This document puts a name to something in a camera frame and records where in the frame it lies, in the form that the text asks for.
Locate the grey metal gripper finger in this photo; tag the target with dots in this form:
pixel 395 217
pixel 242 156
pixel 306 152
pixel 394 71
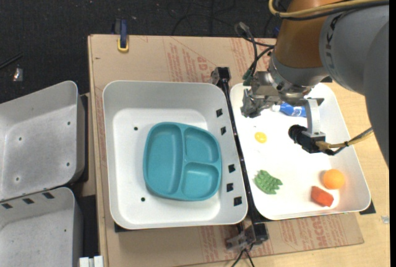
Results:
pixel 257 109
pixel 245 106

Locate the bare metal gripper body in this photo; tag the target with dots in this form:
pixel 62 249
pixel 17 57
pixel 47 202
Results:
pixel 265 86

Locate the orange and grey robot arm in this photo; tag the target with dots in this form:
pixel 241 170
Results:
pixel 309 27

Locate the yellow round smiley disc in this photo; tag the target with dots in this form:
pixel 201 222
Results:
pixel 260 137

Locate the blue and white tube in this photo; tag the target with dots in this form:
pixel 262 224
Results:
pixel 290 111

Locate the white plastic tray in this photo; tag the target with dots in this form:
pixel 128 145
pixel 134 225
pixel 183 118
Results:
pixel 297 163
pixel 130 166
pixel 37 234
pixel 37 142

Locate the green pea pods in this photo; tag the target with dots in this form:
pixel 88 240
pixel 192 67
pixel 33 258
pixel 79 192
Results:
pixel 266 182

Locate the brown cardboard board red print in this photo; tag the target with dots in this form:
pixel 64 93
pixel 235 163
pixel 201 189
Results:
pixel 173 58

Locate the blue divided plate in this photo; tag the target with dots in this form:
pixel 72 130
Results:
pixel 173 163

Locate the orange ball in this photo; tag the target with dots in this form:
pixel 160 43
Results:
pixel 334 179

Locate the orange carrot piece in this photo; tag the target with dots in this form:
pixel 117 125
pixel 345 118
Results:
pixel 321 196

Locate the black cylinder on white bracket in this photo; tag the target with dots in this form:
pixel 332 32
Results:
pixel 312 135

